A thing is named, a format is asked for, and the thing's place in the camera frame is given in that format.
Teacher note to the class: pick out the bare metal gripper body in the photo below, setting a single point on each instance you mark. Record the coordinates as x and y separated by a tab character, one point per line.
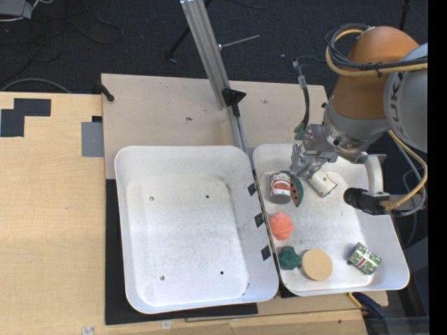
319	141

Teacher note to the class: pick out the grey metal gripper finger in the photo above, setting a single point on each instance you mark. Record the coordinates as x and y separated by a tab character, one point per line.
298	161
315	169

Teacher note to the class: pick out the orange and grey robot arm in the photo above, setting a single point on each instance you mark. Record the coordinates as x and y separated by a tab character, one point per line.
366	89

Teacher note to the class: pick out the white can with red dots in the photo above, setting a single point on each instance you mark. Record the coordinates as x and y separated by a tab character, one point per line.
324	185

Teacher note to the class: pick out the red and green watermelon slice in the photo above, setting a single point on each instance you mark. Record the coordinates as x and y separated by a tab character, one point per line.
297	191

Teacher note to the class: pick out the red and white can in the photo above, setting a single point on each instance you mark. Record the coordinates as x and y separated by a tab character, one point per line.
280	187

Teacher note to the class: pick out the white plastic tray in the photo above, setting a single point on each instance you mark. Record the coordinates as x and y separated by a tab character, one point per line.
328	222
188	229

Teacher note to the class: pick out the orange toy cupcake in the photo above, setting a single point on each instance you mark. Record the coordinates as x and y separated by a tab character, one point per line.
281	225

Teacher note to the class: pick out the green toy broccoli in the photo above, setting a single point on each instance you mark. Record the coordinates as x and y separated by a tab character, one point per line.
288	258

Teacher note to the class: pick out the tan round biscuit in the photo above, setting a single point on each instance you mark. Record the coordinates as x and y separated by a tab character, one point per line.
317	264

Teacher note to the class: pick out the green and white can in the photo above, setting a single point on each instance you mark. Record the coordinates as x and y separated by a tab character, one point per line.
364	258

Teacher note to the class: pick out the pale wood board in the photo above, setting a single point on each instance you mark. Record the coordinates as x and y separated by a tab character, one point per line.
167	117

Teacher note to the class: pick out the black cylinder on white bracket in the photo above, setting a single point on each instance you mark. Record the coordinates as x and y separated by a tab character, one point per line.
365	201

